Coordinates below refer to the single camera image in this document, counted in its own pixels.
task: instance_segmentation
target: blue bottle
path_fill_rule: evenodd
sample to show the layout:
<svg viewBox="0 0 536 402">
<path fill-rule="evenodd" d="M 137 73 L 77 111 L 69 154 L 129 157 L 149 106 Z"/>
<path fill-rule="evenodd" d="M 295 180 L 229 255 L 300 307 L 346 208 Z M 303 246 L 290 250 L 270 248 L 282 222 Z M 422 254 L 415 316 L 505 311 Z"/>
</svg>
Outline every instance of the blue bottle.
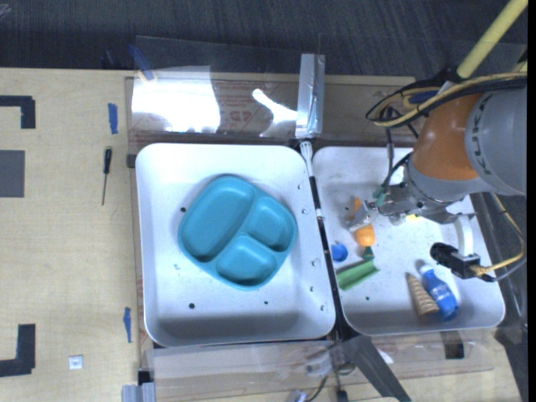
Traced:
<svg viewBox="0 0 536 402">
<path fill-rule="evenodd" d="M 458 310 L 458 301 L 451 288 L 443 280 L 437 278 L 430 265 L 423 265 L 419 268 L 419 273 L 422 275 L 422 286 L 439 307 L 443 321 L 454 318 Z"/>
</svg>

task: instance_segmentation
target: white sink basin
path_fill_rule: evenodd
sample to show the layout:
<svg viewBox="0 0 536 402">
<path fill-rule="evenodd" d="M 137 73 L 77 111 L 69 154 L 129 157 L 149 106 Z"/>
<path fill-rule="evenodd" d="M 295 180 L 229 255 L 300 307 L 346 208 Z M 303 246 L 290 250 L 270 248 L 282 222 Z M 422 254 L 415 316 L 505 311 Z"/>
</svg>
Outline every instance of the white sink basin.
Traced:
<svg viewBox="0 0 536 402">
<path fill-rule="evenodd" d="M 332 291 L 302 157 L 288 147 L 152 144 L 136 160 L 147 332 L 166 347 L 307 340 L 335 323 Z M 214 279 L 178 245 L 198 194 L 233 174 L 294 215 L 297 237 L 274 277 L 253 291 Z"/>
<path fill-rule="evenodd" d="M 410 149 L 397 149 L 395 161 Z M 348 258 L 335 263 L 336 269 L 361 261 L 358 245 L 347 230 L 344 215 L 353 206 L 353 197 L 372 199 L 373 191 L 383 182 L 388 170 L 387 153 L 377 147 L 325 147 L 313 158 L 322 213 L 325 218 L 327 239 L 330 245 L 343 243 Z M 391 183 L 401 179 L 396 173 Z M 467 197 L 449 210 L 452 213 L 473 213 Z M 471 220 L 474 250 L 482 257 L 482 265 L 491 261 L 482 238 L 477 219 Z M 347 291 L 339 291 L 343 313 L 356 331 L 370 336 L 436 332 L 497 326 L 504 317 L 504 300 L 498 283 L 479 279 L 462 280 L 447 268 L 436 265 L 430 257 L 435 242 L 458 248 L 453 224 L 440 225 L 428 219 L 408 220 L 394 226 L 389 219 L 379 216 L 374 222 L 376 243 L 374 265 L 379 272 Z M 445 281 L 456 295 L 459 310 L 449 322 L 430 320 L 423 322 L 415 312 L 405 273 L 420 278 L 417 266 L 422 261 L 433 265 L 435 273 Z"/>
</svg>

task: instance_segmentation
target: blue cap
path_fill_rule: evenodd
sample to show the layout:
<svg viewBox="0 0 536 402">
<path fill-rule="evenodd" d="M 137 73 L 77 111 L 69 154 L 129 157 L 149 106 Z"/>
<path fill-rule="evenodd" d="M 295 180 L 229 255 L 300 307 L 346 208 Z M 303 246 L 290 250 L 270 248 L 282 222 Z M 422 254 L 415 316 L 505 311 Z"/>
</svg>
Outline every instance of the blue cap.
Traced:
<svg viewBox="0 0 536 402">
<path fill-rule="evenodd" d="M 348 249 L 344 244 L 336 243 L 332 245 L 332 258 L 336 262 L 342 262 L 348 258 Z"/>
</svg>

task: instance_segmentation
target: yellow cable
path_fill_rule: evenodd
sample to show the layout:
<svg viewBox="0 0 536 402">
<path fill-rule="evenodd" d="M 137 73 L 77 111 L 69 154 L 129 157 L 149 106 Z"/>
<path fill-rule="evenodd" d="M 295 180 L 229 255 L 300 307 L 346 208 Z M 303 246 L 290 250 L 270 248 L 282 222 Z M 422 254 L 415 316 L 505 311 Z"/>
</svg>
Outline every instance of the yellow cable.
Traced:
<svg viewBox="0 0 536 402">
<path fill-rule="evenodd" d="M 397 101 L 399 99 L 404 100 L 403 101 L 404 106 L 409 107 L 410 109 L 415 109 L 417 107 L 417 105 L 412 105 L 409 102 L 408 102 L 408 105 L 406 105 L 406 101 L 409 100 L 415 94 L 419 94 L 420 92 L 428 92 L 428 91 L 431 91 L 431 90 L 439 90 L 439 88 L 436 87 L 436 86 L 427 86 L 427 87 L 423 87 L 423 88 L 412 88 L 410 90 L 403 90 L 401 92 L 397 92 L 396 94 L 393 94 L 393 95 L 391 95 L 389 97 L 384 98 L 383 101 L 380 101 L 380 104 L 382 104 L 382 106 L 379 106 L 378 109 L 376 109 L 376 111 L 374 112 L 374 118 L 372 120 L 378 119 L 379 114 L 382 112 L 383 109 L 385 109 L 385 107 L 387 107 L 393 101 Z"/>
<path fill-rule="evenodd" d="M 437 101 L 443 100 L 445 97 L 449 95 L 453 95 L 457 92 L 460 92 L 470 86 L 475 86 L 484 82 L 488 82 L 490 80 L 512 80 L 512 79 L 519 79 L 519 78 L 526 77 L 526 76 L 527 76 L 527 72 L 513 72 L 513 73 L 500 73 L 497 75 L 487 75 L 487 76 L 477 77 L 477 78 L 470 79 L 470 80 L 465 80 L 461 82 L 460 84 L 453 85 L 448 90 L 444 90 L 440 94 L 433 96 L 429 100 L 418 105 L 414 110 L 410 111 L 409 113 L 405 113 L 404 115 L 395 119 L 391 119 L 389 121 L 374 121 L 374 123 L 377 126 L 389 128 L 391 126 L 395 126 L 402 122 L 408 121 L 409 119 L 416 116 L 421 111 L 424 111 L 427 107 L 430 107 Z M 381 110 L 382 109 L 376 111 L 374 115 L 376 116 Z"/>
<path fill-rule="evenodd" d="M 471 266 L 471 270 L 473 270 L 477 276 L 482 276 L 483 274 L 487 274 L 490 271 L 503 268 L 504 266 L 510 265 L 513 262 L 517 262 L 518 260 L 522 259 L 525 256 L 525 241 L 523 240 L 523 233 L 521 232 L 521 229 L 519 228 L 518 224 L 516 224 L 515 221 L 512 219 L 512 216 L 510 215 L 510 213 L 504 208 L 504 205 L 499 199 L 499 197 L 496 194 L 494 194 L 493 198 L 495 199 L 497 205 L 501 209 L 501 212 L 503 213 L 504 217 L 506 217 L 510 225 L 512 225 L 512 227 L 514 228 L 516 235 L 519 238 L 519 242 L 521 243 L 521 249 L 517 255 L 511 258 L 505 259 L 499 262 L 498 264 L 490 265 L 490 266 L 480 266 L 480 265 Z"/>
<path fill-rule="evenodd" d="M 481 62 L 495 47 L 501 37 L 508 31 L 518 16 L 528 6 L 528 0 L 510 0 L 499 13 L 492 25 L 463 60 L 456 73 L 462 79 L 469 79 Z"/>
</svg>

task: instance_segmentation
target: gray floor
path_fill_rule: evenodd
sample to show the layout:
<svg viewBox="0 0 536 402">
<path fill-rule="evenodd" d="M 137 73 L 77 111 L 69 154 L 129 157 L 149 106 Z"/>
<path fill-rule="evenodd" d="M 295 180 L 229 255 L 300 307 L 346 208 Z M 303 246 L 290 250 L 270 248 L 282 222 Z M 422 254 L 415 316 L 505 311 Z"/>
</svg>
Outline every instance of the gray floor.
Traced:
<svg viewBox="0 0 536 402">
<path fill-rule="evenodd" d="M 329 74 L 426 79 L 459 64 L 507 1 L 0 0 L 12 8 L 0 20 L 0 66 L 99 69 L 110 49 L 132 68 L 137 35 L 298 52 L 317 51 L 320 38 Z M 527 43 L 525 11 L 477 73 L 511 69 Z M 526 205 L 509 203 L 525 224 Z M 526 336 L 508 349 L 525 400 Z"/>
</svg>

